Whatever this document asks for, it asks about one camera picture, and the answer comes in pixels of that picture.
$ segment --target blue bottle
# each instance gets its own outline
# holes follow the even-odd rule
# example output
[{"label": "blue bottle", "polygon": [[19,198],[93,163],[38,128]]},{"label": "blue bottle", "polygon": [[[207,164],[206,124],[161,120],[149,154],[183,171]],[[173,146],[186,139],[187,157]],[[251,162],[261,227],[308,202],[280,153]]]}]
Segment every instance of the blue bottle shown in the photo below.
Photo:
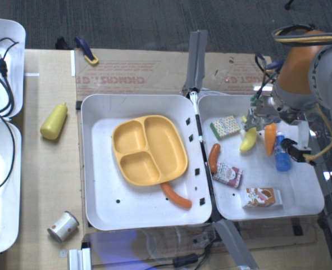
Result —
[{"label": "blue bottle", "polygon": [[282,142],[283,139],[284,139],[284,133],[277,132],[276,142],[274,145],[274,156],[276,159],[276,168],[278,171],[281,172],[289,171],[292,167],[288,153],[286,153],[280,146],[280,143]]}]

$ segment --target yellow bottle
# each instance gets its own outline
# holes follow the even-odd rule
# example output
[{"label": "yellow bottle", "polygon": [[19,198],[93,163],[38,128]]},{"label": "yellow bottle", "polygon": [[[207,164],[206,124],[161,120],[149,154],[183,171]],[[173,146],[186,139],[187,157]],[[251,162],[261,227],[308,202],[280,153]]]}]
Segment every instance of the yellow bottle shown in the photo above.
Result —
[{"label": "yellow bottle", "polygon": [[55,140],[62,129],[67,114],[66,103],[57,104],[41,126],[42,136],[49,140]]}]

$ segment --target toy sausage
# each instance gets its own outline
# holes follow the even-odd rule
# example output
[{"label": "toy sausage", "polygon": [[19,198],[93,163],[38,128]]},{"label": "toy sausage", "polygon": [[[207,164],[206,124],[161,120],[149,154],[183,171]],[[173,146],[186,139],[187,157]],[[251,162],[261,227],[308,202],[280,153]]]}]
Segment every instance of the toy sausage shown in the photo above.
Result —
[{"label": "toy sausage", "polygon": [[210,170],[212,173],[217,172],[217,157],[218,157],[218,154],[220,153],[220,150],[221,150],[221,145],[219,145],[218,143],[215,143],[212,146],[210,155],[208,157],[208,163],[210,165]]},{"label": "toy sausage", "polygon": [[170,199],[173,203],[181,206],[183,208],[191,208],[192,202],[186,198],[179,196],[169,185],[168,182],[161,183],[161,188],[168,199]]}]

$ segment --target yellow divided plate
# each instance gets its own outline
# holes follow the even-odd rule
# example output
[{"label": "yellow divided plate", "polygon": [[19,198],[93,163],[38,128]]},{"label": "yellow divided plate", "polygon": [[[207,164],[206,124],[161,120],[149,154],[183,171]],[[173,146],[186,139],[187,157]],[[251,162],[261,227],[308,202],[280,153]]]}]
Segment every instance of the yellow divided plate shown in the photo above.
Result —
[{"label": "yellow divided plate", "polygon": [[118,125],[112,133],[112,148],[122,175],[138,186],[173,180],[188,165],[176,127],[160,115],[143,116]]}]

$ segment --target metal can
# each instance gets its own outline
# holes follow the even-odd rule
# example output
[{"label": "metal can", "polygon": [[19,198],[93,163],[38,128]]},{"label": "metal can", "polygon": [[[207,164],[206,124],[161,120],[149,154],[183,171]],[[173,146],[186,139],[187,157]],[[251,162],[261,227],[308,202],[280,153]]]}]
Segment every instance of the metal can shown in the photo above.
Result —
[{"label": "metal can", "polygon": [[77,219],[68,211],[65,211],[61,217],[47,229],[47,232],[59,243],[63,242],[69,234],[80,223]]}]

